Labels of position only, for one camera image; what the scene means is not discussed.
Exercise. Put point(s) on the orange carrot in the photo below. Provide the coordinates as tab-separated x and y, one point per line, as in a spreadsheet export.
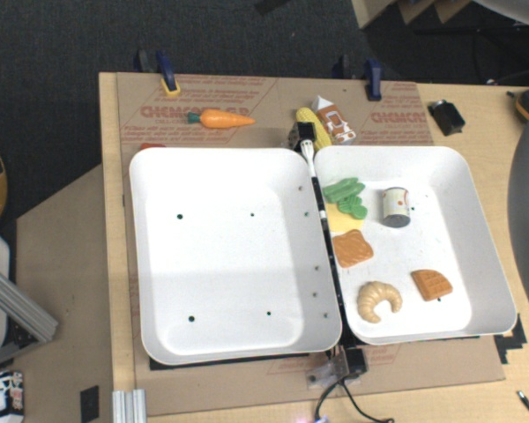
222	119

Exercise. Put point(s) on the brown cardboard board red print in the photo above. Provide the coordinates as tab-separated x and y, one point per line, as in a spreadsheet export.
255	95

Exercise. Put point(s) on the white plastic tray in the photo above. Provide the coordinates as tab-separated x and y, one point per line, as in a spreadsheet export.
229	254
423	245

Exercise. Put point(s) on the black and white carton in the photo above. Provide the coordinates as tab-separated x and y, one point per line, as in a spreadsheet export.
4	395

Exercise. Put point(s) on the green pea pods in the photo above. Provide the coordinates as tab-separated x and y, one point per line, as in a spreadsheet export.
341	189
355	209

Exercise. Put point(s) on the yellow cheese slice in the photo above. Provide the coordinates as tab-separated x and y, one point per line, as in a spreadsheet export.
341	224

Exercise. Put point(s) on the orange toast slice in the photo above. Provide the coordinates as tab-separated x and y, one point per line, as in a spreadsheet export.
352	248

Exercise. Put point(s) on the white and orange can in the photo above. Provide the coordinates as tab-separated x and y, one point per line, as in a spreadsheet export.
396	205

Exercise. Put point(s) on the yellow corn cob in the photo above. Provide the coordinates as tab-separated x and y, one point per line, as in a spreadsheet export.
319	131

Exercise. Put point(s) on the beige croissant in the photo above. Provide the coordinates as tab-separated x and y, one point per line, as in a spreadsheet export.
372	300

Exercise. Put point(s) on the small black box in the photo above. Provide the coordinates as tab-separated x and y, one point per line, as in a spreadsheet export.
446	117

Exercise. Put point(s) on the orange waffle biscuit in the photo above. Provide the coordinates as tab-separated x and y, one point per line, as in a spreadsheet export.
432	284

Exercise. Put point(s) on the white and orange carton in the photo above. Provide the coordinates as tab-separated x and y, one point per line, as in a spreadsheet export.
335	123

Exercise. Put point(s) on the thin black and white rod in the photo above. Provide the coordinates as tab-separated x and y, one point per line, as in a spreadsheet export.
322	210

